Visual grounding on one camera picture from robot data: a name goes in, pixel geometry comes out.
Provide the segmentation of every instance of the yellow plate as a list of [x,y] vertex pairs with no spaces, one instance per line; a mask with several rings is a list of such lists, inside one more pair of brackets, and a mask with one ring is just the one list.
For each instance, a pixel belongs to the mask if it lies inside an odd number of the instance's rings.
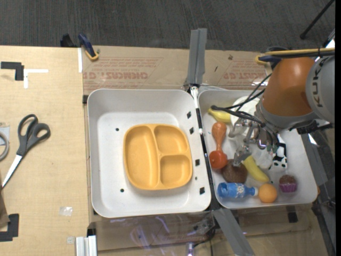
[[137,188],[173,189],[192,177],[190,146],[181,129],[167,124],[141,124],[124,136],[126,175]]

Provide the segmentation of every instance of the cupcake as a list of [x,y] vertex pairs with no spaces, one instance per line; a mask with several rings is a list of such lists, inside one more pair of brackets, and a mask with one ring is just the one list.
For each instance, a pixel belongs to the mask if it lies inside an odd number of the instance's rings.
[[285,174],[279,179],[279,187],[284,193],[292,193],[297,189],[296,179],[292,175]]

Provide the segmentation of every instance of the scissors blade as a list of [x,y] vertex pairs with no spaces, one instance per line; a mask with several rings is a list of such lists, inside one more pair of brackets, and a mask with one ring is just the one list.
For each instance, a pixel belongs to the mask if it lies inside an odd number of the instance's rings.
[[9,169],[9,172],[7,173],[4,182],[2,183],[2,188],[5,187],[6,183],[9,181],[9,179],[11,178],[12,174],[14,173],[15,169],[18,167],[20,161],[22,159],[22,156],[20,155],[16,155],[15,159]]

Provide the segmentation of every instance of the blue bottle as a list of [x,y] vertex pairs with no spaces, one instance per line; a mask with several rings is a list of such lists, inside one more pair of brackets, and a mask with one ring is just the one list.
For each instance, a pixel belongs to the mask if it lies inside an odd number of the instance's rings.
[[242,183],[227,183],[222,182],[218,185],[218,195],[221,198],[243,198],[248,195],[258,195],[258,189],[255,187],[247,187]]

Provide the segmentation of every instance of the banana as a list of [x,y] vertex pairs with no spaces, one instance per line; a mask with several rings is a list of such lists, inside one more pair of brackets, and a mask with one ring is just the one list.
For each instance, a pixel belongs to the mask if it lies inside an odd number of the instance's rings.
[[256,165],[252,156],[247,157],[242,163],[255,180],[259,182],[269,182],[269,177]]
[[224,123],[231,123],[230,114],[223,111],[216,111],[209,108],[208,113],[212,115],[217,121]]

